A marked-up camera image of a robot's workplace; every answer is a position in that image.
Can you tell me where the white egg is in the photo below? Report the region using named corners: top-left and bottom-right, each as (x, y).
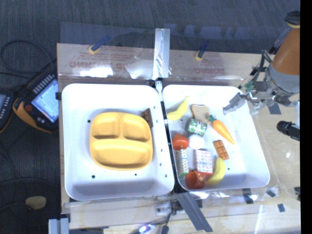
top-left (189, 134), bottom-right (206, 151)

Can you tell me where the red tomato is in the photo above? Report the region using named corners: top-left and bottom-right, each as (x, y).
top-left (172, 134), bottom-right (190, 151)

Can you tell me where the yellow banana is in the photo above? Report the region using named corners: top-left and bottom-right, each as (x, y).
top-left (204, 156), bottom-right (226, 186)
top-left (166, 96), bottom-right (190, 121)

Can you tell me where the pale yellow round object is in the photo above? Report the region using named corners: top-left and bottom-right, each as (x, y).
top-left (25, 195), bottom-right (47, 211)

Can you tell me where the white carton with orange print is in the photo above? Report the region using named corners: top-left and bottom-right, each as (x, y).
top-left (194, 149), bottom-right (214, 176)

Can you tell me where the orange biscuit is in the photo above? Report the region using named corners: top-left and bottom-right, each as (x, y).
top-left (213, 139), bottom-right (231, 161)

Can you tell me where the brown cardboard board red print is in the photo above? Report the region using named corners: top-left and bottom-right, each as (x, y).
top-left (56, 42), bottom-right (301, 230)

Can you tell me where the yellow divided plate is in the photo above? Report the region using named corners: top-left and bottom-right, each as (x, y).
top-left (89, 112), bottom-right (154, 172)

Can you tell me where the tan bread slice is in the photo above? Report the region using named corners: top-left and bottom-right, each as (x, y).
top-left (190, 104), bottom-right (211, 124)

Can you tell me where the black cylinder on white bracket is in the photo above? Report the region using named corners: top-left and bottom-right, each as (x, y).
top-left (276, 100), bottom-right (301, 141)

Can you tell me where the white plastic tray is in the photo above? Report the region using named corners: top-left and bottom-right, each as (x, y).
top-left (61, 83), bottom-right (176, 201)
top-left (161, 84), bottom-right (271, 193)

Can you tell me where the red cup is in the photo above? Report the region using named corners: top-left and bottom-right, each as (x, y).
top-left (185, 170), bottom-right (207, 190)

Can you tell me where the brown chocolate bar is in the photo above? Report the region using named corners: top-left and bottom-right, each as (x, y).
top-left (141, 108), bottom-right (154, 128)

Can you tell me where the green and white can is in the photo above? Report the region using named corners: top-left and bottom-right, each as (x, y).
top-left (187, 118), bottom-right (208, 137)

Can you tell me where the orange carrot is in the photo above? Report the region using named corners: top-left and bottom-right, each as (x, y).
top-left (207, 115), bottom-right (236, 145)

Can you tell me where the white patterned packet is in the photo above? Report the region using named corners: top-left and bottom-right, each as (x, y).
top-left (175, 149), bottom-right (190, 179)

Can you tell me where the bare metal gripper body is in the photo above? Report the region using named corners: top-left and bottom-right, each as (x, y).
top-left (245, 80), bottom-right (296, 108)

